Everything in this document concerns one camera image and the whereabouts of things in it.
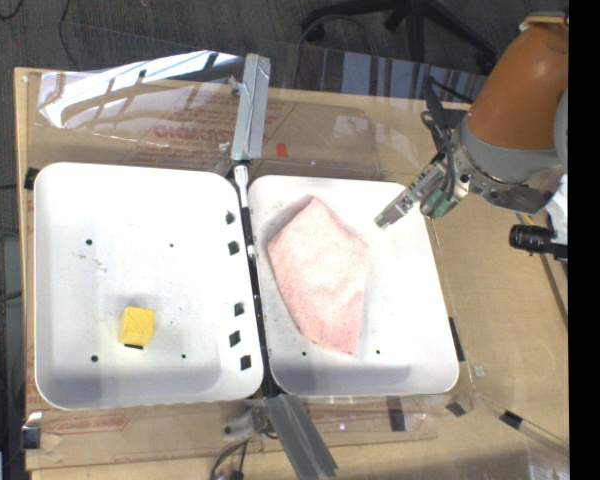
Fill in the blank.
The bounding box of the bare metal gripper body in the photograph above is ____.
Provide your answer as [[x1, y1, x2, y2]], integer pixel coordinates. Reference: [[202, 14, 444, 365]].
[[412, 152, 554, 218]]

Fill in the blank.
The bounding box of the white plastic tray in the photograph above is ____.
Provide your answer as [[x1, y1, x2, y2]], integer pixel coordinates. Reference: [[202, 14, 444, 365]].
[[32, 161, 266, 412], [246, 173, 461, 398]]

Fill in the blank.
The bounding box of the pink cloth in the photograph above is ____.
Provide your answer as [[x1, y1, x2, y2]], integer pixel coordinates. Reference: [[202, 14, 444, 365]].
[[266, 194, 371, 357]]

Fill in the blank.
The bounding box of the brown cardboard board red print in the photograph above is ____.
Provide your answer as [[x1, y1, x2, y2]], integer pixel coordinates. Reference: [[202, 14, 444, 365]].
[[23, 69, 570, 472]]

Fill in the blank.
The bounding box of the thin black and white rod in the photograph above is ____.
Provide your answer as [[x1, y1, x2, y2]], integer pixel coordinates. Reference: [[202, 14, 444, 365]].
[[233, 163, 282, 399]]

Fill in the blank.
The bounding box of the yellow cube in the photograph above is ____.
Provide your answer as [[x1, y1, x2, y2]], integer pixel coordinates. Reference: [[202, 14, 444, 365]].
[[117, 305, 157, 350]]

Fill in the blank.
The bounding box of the black cylinder on white bracket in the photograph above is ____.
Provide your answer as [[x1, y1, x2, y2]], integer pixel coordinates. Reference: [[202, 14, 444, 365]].
[[508, 171, 570, 262]]

